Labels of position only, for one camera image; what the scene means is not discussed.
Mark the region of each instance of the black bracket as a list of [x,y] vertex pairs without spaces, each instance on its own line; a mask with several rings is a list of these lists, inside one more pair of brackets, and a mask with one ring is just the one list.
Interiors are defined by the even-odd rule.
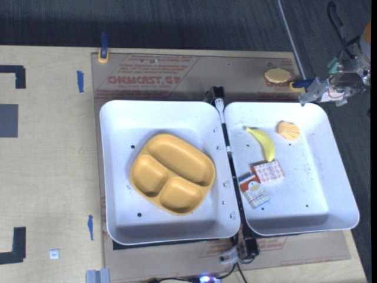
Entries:
[[0,264],[20,263],[26,258],[26,227],[13,230],[12,251],[0,253]]
[[[217,98],[220,98],[223,101],[225,101],[226,99],[225,91],[223,87],[213,86],[209,89],[209,91],[207,91],[203,102],[216,106],[215,100]],[[225,144],[226,146],[230,146],[229,136],[226,129],[226,123],[222,123],[221,127],[223,129]],[[244,247],[243,259],[251,259],[257,256],[260,252],[259,246],[256,240],[257,234],[254,233],[247,224],[246,215],[245,215],[243,204],[242,204],[242,194],[240,192],[239,182],[237,180],[236,169],[234,168],[233,156],[231,152],[228,152],[228,160],[229,160],[230,171],[232,173],[234,191],[236,192],[237,204],[238,204],[240,217],[241,217],[241,223],[242,223],[242,235],[243,235],[243,247]]]
[[14,73],[16,75],[16,89],[26,88],[25,68],[22,65],[0,65],[0,73]]

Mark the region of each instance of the blue tape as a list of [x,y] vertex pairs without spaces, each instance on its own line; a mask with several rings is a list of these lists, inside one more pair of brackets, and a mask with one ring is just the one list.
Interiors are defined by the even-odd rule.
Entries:
[[93,216],[89,215],[88,218],[88,228],[89,228],[89,233],[90,233],[90,239],[94,240],[93,238]]
[[80,93],[84,92],[84,73],[80,70],[77,71],[77,85]]

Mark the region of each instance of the dark carpet floor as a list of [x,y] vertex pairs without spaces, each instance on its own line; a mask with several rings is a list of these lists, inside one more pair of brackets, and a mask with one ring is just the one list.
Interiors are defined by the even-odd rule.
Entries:
[[[281,0],[307,78],[325,78],[340,42],[327,14],[330,0]],[[347,40],[360,35],[372,0],[332,0]],[[0,0],[0,45],[292,51],[277,0]],[[371,250],[370,92],[336,107],[322,103],[360,213],[352,230],[368,282]]]

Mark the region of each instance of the yellow sectioned tray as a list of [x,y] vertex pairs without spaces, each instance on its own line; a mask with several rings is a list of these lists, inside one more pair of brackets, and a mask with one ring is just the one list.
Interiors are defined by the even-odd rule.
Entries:
[[207,155],[167,133],[145,144],[130,172],[131,184],[139,194],[174,215],[196,210],[215,177],[214,164]]

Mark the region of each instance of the clip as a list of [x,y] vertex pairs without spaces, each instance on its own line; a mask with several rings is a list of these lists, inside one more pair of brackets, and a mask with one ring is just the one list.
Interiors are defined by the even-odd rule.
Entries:
[[237,245],[232,247],[226,252],[223,252],[220,254],[220,263],[221,264],[230,264],[233,265],[239,261],[239,256],[238,256],[238,248]]
[[104,31],[101,36],[101,48],[98,50],[98,60],[101,63],[108,61],[108,35]]
[[292,83],[292,88],[305,88],[305,89],[307,89],[313,82],[314,82],[314,78],[294,82],[294,83]]

